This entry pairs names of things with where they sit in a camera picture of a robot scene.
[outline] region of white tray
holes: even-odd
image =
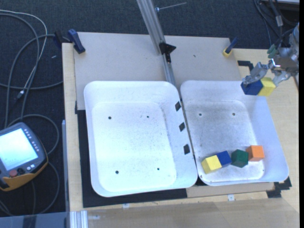
[[[187,188],[197,180],[177,89],[93,81],[84,89],[92,187],[101,196]]]
[[[200,179],[211,186],[284,181],[288,166],[264,96],[245,95],[239,81],[186,81],[181,96]],[[265,158],[243,168],[229,165],[205,174],[201,162],[262,145]]]

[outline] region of controller screen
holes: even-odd
[[[21,128],[0,136],[0,159],[6,170],[36,158],[38,155]]]

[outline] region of blue clamp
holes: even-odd
[[[86,49],[82,46],[78,33],[74,29],[70,29],[68,31],[68,37],[69,39],[74,42],[74,49],[78,52],[78,54],[83,53],[86,51]]]

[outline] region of black carpet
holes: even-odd
[[[263,5],[268,21],[267,27],[255,8],[254,0],[153,0],[159,7],[186,2],[175,8],[163,9],[159,13],[165,35],[238,37],[236,48],[267,49],[275,42],[280,31],[273,13]],[[42,19],[49,34],[56,30],[66,36],[69,29],[85,32],[147,34],[136,0],[0,0],[0,10],[25,12]],[[292,23],[299,20],[299,11],[282,11]],[[44,28],[35,18],[18,15],[30,23],[38,35],[45,34]],[[293,27],[285,23],[284,31]],[[34,38],[32,30],[15,17],[0,16],[0,83],[8,83],[10,70],[18,51]],[[23,87],[35,65],[37,46],[30,44],[21,53],[12,74],[12,86]],[[52,39],[40,59],[32,87],[48,86],[62,81],[61,51]],[[10,89],[9,116],[7,122],[20,117],[24,98],[15,100],[19,90]],[[7,103],[7,88],[0,86],[0,129],[4,128]],[[65,211],[63,154],[61,123],[64,120],[63,85],[31,90],[25,104],[24,115],[41,114],[51,118],[60,130],[59,144],[49,156],[50,162],[60,176],[60,191],[54,204],[46,212]],[[45,148],[50,150],[56,142],[56,130],[41,117],[23,119],[39,136]],[[34,180],[36,190],[35,213],[51,204],[56,190],[56,175],[47,167]],[[33,189],[29,183],[10,192],[0,191],[0,201],[14,215],[32,213]],[[0,210],[0,216],[7,216]]]

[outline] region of block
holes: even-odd
[[[235,150],[231,154],[231,165],[243,168],[248,165],[248,152],[243,150]]]
[[[228,151],[217,153],[217,157],[222,167],[229,166],[232,162]]]
[[[265,158],[262,145],[251,145],[246,149],[248,152],[248,160],[251,162],[257,162]]]
[[[257,95],[263,88],[263,84],[261,83],[261,80],[259,80],[245,87],[242,82],[241,87],[246,95]]]
[[[269,96],[276,88],[276,85],[274,84],[271,78],[264,77],[261,79],[261,83],[263,85],[263,88],[257,94],[259,96]]]
[[[212,155],[210,157],[205,158],[202,162],[201,165],[204,169],[204,172],[206,174],[216,171],[222,167],[222,165],[219,162],[219,158],[217,155]]]

